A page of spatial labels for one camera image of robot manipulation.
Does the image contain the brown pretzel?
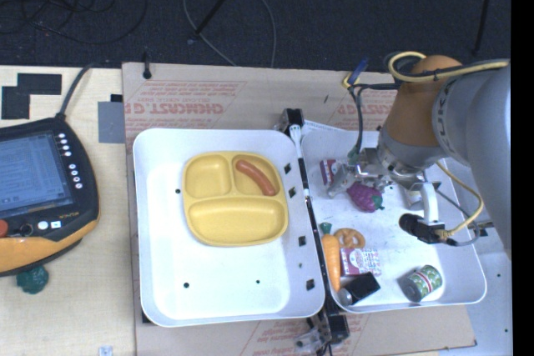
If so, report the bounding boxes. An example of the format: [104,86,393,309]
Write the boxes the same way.
[334,227,367,250]

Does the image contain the green and white can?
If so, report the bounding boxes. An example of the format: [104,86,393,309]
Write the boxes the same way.
[400,264,444,303]

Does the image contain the pink and white carton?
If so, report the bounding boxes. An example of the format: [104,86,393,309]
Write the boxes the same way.
[340,247,383,277]

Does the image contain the red and white small can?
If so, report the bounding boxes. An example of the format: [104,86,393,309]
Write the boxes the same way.
[319,158,338,185]

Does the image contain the orange sausage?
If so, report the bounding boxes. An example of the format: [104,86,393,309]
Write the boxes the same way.
[234,158,278,198]

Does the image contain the brown cardboard board red print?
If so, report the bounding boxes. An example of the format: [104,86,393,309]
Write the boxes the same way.
[120,61,479,356]

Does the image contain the white plastic tray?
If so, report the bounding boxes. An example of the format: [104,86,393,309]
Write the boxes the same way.
[132,128,327,328]
[300,124,488,314]

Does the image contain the purple grapes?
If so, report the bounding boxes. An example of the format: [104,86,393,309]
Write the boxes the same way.
[345,182,385,214]

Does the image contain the black bottle with silver cap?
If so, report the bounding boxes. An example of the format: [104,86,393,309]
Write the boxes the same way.
[336,271,381,307]

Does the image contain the orange carrot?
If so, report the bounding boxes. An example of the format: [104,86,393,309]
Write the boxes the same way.
[319,222,343,293]

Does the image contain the black block with thin wires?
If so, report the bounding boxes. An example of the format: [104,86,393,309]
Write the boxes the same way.
[317,313,350,345]
[280,108,304,134]

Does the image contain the thin black and white rod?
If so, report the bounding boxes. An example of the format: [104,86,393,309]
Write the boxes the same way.
[290,124,337,318]

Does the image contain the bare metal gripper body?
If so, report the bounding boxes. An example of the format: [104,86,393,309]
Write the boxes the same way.
[348,147,423,187]

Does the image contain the yellow divided plate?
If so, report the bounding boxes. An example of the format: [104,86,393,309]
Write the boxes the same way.
[181,151,290,248]

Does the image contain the green broccoli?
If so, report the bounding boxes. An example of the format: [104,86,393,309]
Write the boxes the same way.
[15,265,50,296]

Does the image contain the black cylinder on white bracket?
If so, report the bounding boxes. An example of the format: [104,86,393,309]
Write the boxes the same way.
[398,180,447,245]

